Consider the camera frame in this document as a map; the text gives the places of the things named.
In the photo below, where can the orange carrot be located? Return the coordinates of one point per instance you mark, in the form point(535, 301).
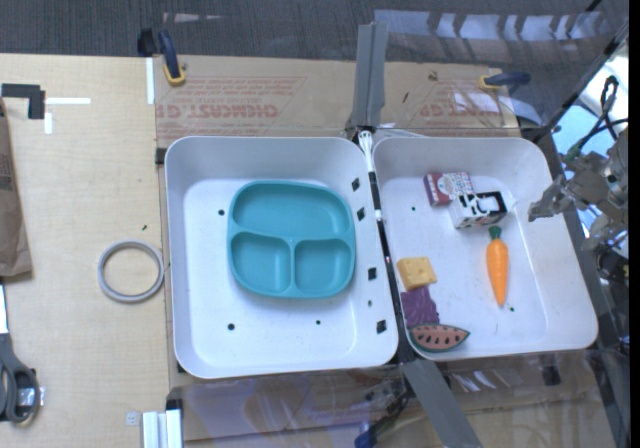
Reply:
point(498, 266)

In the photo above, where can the purple grapes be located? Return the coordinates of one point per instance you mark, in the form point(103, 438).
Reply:
point(419, 308)

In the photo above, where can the white plastic tray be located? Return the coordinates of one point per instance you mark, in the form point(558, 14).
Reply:
point(210, 256)
point(540, 286)

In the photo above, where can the red and white carton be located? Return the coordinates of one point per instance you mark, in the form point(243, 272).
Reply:
point(440, 188)

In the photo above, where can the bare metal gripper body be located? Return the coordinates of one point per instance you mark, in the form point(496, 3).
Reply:
point(595, 183)

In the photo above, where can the brown cardboard board red print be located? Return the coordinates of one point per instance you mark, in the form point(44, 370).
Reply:
point(320, 96)

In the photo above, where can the teal divided plate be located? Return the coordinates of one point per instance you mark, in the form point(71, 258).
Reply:
point(290, 211)

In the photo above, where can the grey scissors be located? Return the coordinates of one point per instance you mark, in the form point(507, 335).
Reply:
point(10, 366)

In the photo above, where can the red watermelon slice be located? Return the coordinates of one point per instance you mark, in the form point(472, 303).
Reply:
point(437, 337)

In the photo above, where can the brown paper bag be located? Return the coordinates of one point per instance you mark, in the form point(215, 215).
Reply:
point(12, 216)

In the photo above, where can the black and white carton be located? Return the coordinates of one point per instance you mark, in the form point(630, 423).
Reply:
point(475, 216)

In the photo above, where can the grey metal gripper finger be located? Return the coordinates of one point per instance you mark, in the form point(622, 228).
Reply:
point(547, 208)
point(557, 188)

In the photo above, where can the yellow cheese wedge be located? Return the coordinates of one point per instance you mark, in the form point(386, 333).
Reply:
point(416, 273)

